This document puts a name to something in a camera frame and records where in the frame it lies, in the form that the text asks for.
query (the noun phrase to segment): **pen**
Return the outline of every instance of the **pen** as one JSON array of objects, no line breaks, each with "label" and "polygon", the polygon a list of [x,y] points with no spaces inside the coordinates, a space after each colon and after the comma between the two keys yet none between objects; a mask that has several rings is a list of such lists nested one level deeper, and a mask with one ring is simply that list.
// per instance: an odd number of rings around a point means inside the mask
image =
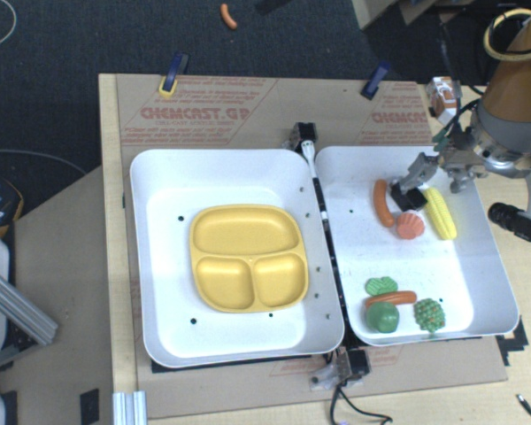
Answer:
[{"label": "pen", "polygon": [[517,400],[521,403],[523,408],[527,411],[527,413],[531,416],[531,405],[523,398],[521,394],[518,394]]}]

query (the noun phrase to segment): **yellow plate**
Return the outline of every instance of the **yellow plate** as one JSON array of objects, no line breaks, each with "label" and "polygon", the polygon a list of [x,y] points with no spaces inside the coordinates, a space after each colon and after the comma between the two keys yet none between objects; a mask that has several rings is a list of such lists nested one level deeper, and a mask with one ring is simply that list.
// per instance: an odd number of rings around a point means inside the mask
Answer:
[{"label": "yellow plate", "polygon": [[279,310],[303,299],[309,287],[301,232],[281,208],[208,208],[193,219],[189,246],[198,292],[222,312]]}]

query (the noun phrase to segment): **yellow corn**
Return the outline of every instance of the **yellow corn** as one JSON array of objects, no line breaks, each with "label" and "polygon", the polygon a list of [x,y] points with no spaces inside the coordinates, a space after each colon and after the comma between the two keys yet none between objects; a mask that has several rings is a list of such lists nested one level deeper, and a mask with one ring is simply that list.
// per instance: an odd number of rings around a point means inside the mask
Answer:
[{"label": "yellow corn", "polygon": [[457,228],[441,192],[435,188],[429,188],[423,190],[423,195],[427,199],[425,209],[439,236],[442,239],[454,239],[457,237]]}]

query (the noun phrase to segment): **orange sausage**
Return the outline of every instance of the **orange sausage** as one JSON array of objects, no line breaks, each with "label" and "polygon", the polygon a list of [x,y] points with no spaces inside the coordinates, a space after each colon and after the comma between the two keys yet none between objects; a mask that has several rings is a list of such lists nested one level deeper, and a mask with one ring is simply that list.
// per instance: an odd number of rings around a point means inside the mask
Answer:
[{"label": "orange sausage", "polygon": [[366,299],[366,308],[375,302],[390,302],[393,305],[415,304],[417,302],[417,293],[415,291],[405,290],[371,296]]},{"label": "orange sausage", "polygon": [[378,180],[373,186],[373,206],[378,214],[381,225],[384,227],[393,227],[396,222],[393,215],[389,211],[388,202],[386,201],[386,194],[388,192],[388,183],[385,180]]},{"label": "orange sausage", "polygon": [[224,20],[224,23],[227,24],[228,28],[231,30],[236,30],[238,28],[237,22],[232,19],[232,16],[228,12],[227,4],[222,4],[220,6],[220,16],[222,17],[222,20]]}]

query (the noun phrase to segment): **wooden table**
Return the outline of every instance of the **wooden table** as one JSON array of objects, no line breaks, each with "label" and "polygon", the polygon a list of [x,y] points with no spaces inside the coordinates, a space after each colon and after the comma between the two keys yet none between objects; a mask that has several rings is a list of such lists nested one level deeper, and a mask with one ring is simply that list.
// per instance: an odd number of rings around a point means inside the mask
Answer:
[{"label": "wooden table", "polygon": [[[138,390],[135,365],[135,342],[130,301],[127,263],[127,226],[122,208],[123,177],[119,146],[119,104],[115,74],[99,77],[101,132],[103,148],[104,200],[106,218],[106,250],[110,293],[112,340],[112,377],[115,392]],[[465,100],[473,93],[465,89]],[[435,132],[437,123],[430,119]],[[524,182],[490,177],[476,182],[484,205],[503,201],[519,207],[527,206]],[[510,354],[507,368],[509,380],[484,385],[470,385],[438,390],[357,398],[358,407],[366,411],[385,413],[395,424],[441,423],[531,423],[516,399],[522,394],[531,405],[531,243],[510,232],[492,226],[502,260],[514,288],[522,321],[527,332],[528,346],[523,352]],[[247,409],[241,411],[190,415],[152,420],[157,425],[175,424],[270,424],[329,423],[328,402],[308,402],[288,406]],[[338,421],[368,423],[339,402]]]}]

